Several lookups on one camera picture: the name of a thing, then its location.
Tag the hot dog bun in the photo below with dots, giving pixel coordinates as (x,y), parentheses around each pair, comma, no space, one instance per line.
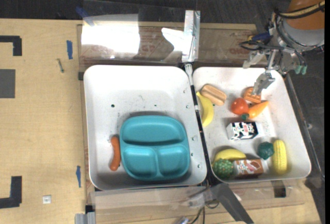
(214,94)

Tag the white plastic tray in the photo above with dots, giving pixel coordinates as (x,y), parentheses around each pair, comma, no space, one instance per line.
(281,120)
(144,89)

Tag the green screw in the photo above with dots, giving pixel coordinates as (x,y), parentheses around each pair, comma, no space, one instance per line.
(60,66)

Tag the orange waffle biscuit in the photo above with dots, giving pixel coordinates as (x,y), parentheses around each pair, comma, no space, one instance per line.
(249,96)

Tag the black and white milk carton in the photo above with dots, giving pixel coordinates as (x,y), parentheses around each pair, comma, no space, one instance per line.
(241,130)

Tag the yellow banana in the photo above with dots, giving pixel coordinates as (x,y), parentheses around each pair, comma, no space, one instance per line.
(229,154)
(208,113)

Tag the green grapes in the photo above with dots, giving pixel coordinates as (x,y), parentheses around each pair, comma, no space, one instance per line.
(223,169)

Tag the blue divided plate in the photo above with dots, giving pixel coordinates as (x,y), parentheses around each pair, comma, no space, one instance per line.
(154,148)

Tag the small white square piece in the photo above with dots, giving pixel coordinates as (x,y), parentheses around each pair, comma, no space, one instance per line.
(46,199)

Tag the orange carrot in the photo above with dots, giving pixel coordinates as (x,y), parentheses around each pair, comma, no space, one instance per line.
(257,109)

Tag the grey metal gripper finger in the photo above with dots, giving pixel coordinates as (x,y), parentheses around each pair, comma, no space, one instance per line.
(252,60)
(263,82)

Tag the orange sausage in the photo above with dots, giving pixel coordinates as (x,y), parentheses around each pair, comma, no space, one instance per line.
(116,153)

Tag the green broccoli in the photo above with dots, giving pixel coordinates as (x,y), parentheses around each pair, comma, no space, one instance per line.
(265,150)

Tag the red tomato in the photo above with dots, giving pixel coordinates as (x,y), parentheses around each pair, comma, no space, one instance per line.
(239,106)

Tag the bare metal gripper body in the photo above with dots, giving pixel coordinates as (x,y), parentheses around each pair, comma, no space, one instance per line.
(284,59)

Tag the yellow corn cob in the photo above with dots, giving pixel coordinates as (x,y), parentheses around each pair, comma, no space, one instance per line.
(280,157)

